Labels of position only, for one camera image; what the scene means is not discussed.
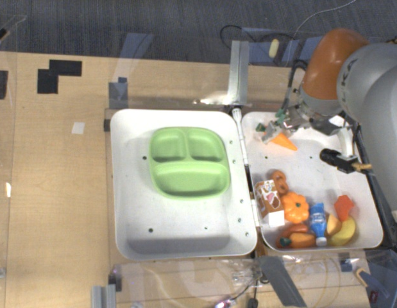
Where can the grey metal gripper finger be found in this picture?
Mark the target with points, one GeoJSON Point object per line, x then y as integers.
{"type": "Point", "coordinates": [286, 129]}
{"type": "Point", "coordinates": [270, 130]}

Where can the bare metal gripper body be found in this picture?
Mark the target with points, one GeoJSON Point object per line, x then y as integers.
{"type": "Point", "coordinates": [297, 115]}

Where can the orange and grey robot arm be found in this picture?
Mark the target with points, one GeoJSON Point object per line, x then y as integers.
{"type": "Point", "coordinates": [371, 107]}

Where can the brown pretzel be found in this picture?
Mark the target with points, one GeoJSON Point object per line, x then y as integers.
{"type": "Point", "coordinates": [280, 180]}

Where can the white plastic tray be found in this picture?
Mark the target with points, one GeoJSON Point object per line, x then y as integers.
{"type": "Point", "coordinates": [185, 229]}
{"type": "Point", "coordinates": [313, 172]}

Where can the white and brown carton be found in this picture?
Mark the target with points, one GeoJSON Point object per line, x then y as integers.
{"type": "Point", "coordinates": [268, 201]}

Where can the orange pumpkin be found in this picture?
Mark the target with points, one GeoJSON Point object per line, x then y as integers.
{"type": "Point", "coordinates": [295, 208]}

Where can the green divided plate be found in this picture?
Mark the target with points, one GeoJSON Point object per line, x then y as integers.
{"type": "Point", "coordinates": [188, 175]}

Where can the red orange pepper piece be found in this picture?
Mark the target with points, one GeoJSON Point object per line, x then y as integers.
{"type": "Point", "coordinates": [344, 205]}

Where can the brown red sausage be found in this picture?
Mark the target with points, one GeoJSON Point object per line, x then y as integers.
{"type": "Point", "coordinates": [296, 228]}

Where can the blue bottle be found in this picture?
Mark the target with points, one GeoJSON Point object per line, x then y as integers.
{"type": "Point", "coordinates": [318, 223]}

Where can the yellow orange fruit wedge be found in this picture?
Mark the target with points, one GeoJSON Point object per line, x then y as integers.
{"type": "Point", "coordinates": [333, 225]}

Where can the orange carrot with green top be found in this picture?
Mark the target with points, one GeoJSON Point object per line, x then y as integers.
{"type": "Point", "coordinates": [302, 241]}

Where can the yellow banana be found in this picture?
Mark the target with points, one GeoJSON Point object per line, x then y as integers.
{"type": "Point", "coordinates": [345, 233]}

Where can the black cylinder on white bracket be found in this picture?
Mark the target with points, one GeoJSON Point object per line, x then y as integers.
{"type": "Point", "coordinates": [337, 159]}

